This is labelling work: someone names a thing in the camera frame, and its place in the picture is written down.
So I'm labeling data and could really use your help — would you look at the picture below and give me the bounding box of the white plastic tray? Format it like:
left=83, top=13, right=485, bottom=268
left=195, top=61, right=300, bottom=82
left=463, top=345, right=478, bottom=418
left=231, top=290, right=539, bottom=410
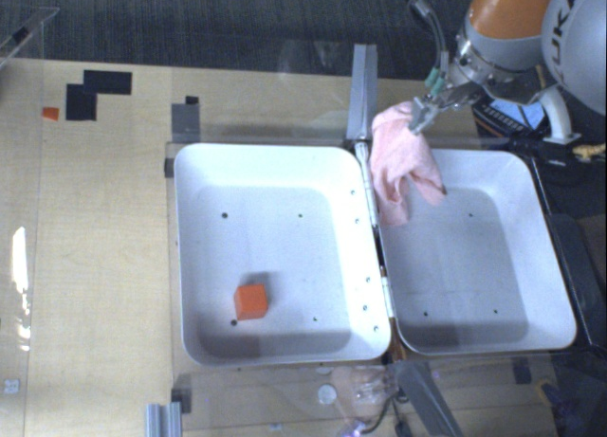
left=173, top=142, right=393, bottom=370
left=374, top=148, right=579, bottom=357

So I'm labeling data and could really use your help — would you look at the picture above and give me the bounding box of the pink cloth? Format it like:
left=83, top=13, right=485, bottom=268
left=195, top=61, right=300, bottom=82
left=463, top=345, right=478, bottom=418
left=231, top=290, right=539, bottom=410
left=369, top=100, right=449, bottom=228

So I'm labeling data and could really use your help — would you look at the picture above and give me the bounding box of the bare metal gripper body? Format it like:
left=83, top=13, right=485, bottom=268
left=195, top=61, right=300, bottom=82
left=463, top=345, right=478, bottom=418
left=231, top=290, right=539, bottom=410
left=425, top=63, right=482, bottom=111

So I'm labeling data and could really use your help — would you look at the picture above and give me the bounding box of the orange cube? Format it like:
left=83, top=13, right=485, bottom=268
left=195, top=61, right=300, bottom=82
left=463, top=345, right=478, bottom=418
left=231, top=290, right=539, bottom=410
left=232, top=282, right=270, bottom=322

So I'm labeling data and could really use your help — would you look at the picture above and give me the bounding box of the black cylinder on white bracket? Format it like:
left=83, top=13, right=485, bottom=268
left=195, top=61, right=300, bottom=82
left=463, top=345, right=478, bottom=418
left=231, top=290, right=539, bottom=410
left=505, top=85, right=583, bottom=167

